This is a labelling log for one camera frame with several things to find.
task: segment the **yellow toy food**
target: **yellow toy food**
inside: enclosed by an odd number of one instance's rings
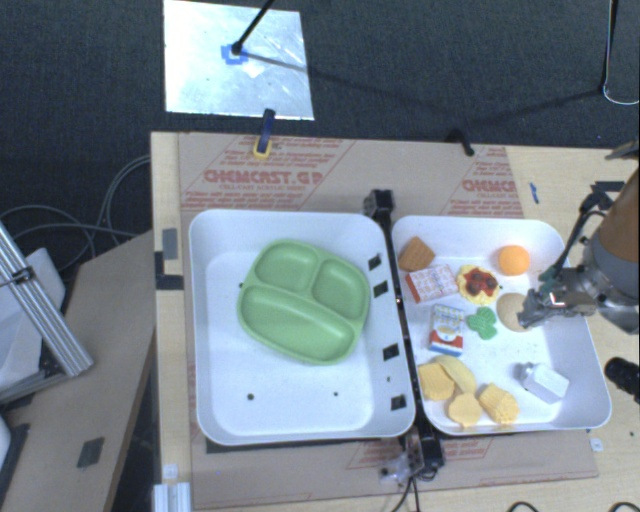
[[[447,372],[447,375],[453,379],[463,393],[474,394],[476,392],[476,378],[467,365],[460,361],[460,359],[453,356],[442,355],[437,356],[434,361],[442,365],[444,371]]]
[[[520,407],[515,397],[493,383],[480,394],[479,400],[491,419],[501,425],[513,423],[520,414]]]
[[[462,393],[449,404],[447,414],[463,427],[473,427],[482,416],[482,407],[473,393]]]
[[[425,398],[438,401],[447,400],[453,395],[455,382],[438,363],[418,366],[418,377]]]

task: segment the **black clip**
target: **black clip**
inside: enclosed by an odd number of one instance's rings
[[[444,140],[445,142],[460,142],[462,147],[464,148],[464,154],[467,156],[475,155],[475,151],[471,147],[471,142],[469,141],[469,136],[466,132],[459,130],[458,128],[454,128],[449,132],[447,138]]]
[[[11,274],[11,279],[4,283],[0,283],[0,288],[10,284],[22,284],[31,281],[36,276],[33,267],[25,267]]]

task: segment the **white salt shaker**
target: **white salt shaker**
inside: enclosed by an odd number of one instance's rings
[[[520,375],[520,382],[525,389],[548,404],[564,398],[569,387],[569,379],[542,363],[525,364]]]

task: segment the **metal sheet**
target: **metal sheet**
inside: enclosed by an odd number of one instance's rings
[[[298,12],[269,10],[239,56],[231,45],[259,9],[165,0],[169,112],[313,120]]]

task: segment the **green divided plate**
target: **green divided plate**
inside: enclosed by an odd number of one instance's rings
[[[335,364],[360,338],[369,282],[334,254],[278,240],[253,262],[237,309],[244,330],[265,345],[301,361]]]

